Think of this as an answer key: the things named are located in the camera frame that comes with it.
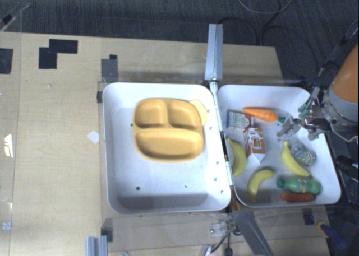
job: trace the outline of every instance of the banana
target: banana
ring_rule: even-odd
[[[295,175],[307,177],[309,176],[309,172],[302,168],[296,160],[291,156],[291,151],[288,147],[288,142],[283,143],[283,150],[282,150],[282,160],[286,167]]]
[[[246,167],[246,153],[239,143],[232,141],[229,137],[227,137],[227,142],[231,145],[232,151],[234,153],[232,173],[234,177],[237,177],[244,171]]]
[[[252,202],[255,202],[259,186],[262,182],[271,179],[274,176],[274,171],[271,169],[262,169],[256,172],[248,182],[247,190]]]

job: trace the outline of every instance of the wooden table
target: wooden table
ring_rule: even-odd
[[[85,255],[86,237],[98,237],[102,226],[99,144],[87,137],[99,131],[96,93],[101,59],[118,55],[120,78],[141,74],[151,78],[159,70],[164,75],[201,74],[206,44],[16,33],[2,33],[0,38],[0,48],[4,42],[21,40],[21,58],[13,60],[21,59],[21,79],[10,255]],[[58,54],[57,69],[39,69],[39,47],[49,47],[49,39],[78,40],[78,53]],[[225,45],[224,64],[225,74],[282,77],[274,48]],[[268,228],[265,236],[277,219],[268,213],[257,216]],[[326,217],[325,211],[315,213]],[[316,255],[329,255],[326,241],[313,227],[281,219],[287,237],[268,241],[276,255],[312,255],[313,249]],[[300,238],[293,234],[298,227],[303,229]],[[186,233],[176,232],[178,238]],[[234,241],[235,255],[236,251],[251,255],[243,237]],[[197,245],[130,254],[199,255],[200,249]]]

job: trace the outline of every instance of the carrot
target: carrot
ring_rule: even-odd
[[[255,118],[265,120],[266,122],[275,122],[278,119],[277,114],[272,110],[258,109],[258,108],[244,108],[243,111],[252,115]]]
[[[280,198],[287,202],[308,202],[314,200],[314,196],[311,193],[282,192]]]

